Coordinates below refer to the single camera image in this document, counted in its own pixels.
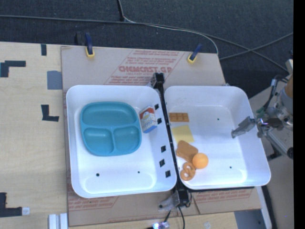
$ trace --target yellow square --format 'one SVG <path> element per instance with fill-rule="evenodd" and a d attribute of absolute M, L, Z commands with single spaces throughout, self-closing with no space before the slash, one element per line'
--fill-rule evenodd
<path fill-rule="evenodd" d="M 192 143 L 195 141 L 188 125 L 182 125 L 172 128 L 172 135 L 174 136 L 176 143 L 181 140 L 187 143 Z"/>

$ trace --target binder clip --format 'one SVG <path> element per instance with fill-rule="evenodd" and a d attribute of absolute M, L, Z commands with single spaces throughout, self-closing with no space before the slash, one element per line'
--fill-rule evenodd
<path fill-rule="evenodd" d="M 202 44 L 198 44 L 198 46 L 196 47 L 196 49 L 194 50 L 193 53 L 191 53 L 188 58 L 187 58 L 187 61 L 188 63 L 194 63 L 196 58 L 197 58 L 197 54 L 198 52 L 201 50 L 202 48 Z"/>
<path fill-rule="evenodd" d="M 85 46 L 86 46 L 87 57 L 93 58 L 95 56 L 95 53 L 94 53 L 94 50 L 93 50 L 93 47 L 92 47 L 91 36 L 88 32 L 85 33 L 85 38 L 86 38 Z"/>

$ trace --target white tray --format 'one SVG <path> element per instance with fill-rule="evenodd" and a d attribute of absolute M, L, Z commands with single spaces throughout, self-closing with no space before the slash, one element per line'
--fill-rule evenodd
<path fill-rule="evenodd" d="M 171 129 L 188 125 L 191 145 L 209 158 L 208 166 L 197 169 L 190 189 L 263 186 L 271 178 L 257 128 L 236 138 L 231 131 L 253 113 L 244 91 L 232 86 L 172 86 L 165 91 L 167 112 L 188 113 L 189 122 L 172 122 Z M 173 136 L 175 150 L 177 142 Z M 185 160 L 176 157 L 178 169 Z"/>
<path fill-rule="evenodd" d="M 77 85 L 66 95 L 71 182 L 84 198 L 107 197 L 172 189 L 177 180 L 173 156 L 158 93 L 147 86 Z M 124 102 L 137 113 L 147 106 L 162 122 L 150 133 L 142 133 L 140 147 L 120 156 L 95 156 L 81 137 L 80 113 L 94 102 Z"/>

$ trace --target pretzel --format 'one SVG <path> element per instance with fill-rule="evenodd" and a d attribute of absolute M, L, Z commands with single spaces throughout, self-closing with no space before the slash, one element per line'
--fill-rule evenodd
<path fill-rule="evenodd" d="M 182 168 L 183 170 L 180 172 L 182 180 L 189 181 L 195 176 L 196 168 L 191 162 L 184 163 Z"/>

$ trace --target blue plate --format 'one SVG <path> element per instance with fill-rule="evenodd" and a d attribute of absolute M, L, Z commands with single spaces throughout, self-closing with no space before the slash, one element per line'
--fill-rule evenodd
<path fill-rule="evenodd" d="M 80 119 L 83 142 L 94 155 L 126 155 L 141 144 L 139 117 L 129 104 L 91 103 L 82 109 Z"/>

